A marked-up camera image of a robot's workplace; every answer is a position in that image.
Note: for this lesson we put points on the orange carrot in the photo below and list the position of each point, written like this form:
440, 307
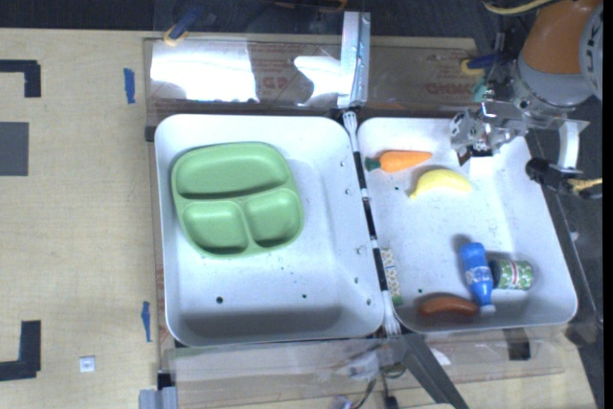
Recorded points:
402, 160

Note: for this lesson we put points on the blue bottle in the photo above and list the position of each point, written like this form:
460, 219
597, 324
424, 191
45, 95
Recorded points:
476, 273

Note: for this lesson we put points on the white plastic tray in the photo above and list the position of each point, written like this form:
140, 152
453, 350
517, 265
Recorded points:
440, 234
268, 282

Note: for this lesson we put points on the green and white can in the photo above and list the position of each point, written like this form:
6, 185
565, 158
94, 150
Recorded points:
515, 274

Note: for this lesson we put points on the yellow banana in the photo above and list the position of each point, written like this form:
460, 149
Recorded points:
440, 183

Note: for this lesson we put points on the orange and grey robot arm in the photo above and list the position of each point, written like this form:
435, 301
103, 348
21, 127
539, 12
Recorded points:
551, 43

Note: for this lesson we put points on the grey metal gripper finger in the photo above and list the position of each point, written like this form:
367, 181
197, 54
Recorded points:
483, 147
463, 127

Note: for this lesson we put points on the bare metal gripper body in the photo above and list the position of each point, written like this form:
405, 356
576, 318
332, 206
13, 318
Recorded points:
507, 115

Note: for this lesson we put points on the green divided plate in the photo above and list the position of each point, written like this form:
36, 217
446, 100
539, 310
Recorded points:
234, 201

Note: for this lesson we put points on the black cylinder on white bracket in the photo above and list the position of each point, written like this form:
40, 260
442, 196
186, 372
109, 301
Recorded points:
551, 174

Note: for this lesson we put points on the brown sausage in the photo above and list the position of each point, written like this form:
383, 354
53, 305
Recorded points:
447, 306

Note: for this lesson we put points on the thin black and white rod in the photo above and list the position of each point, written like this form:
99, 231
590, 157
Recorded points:
368, 206

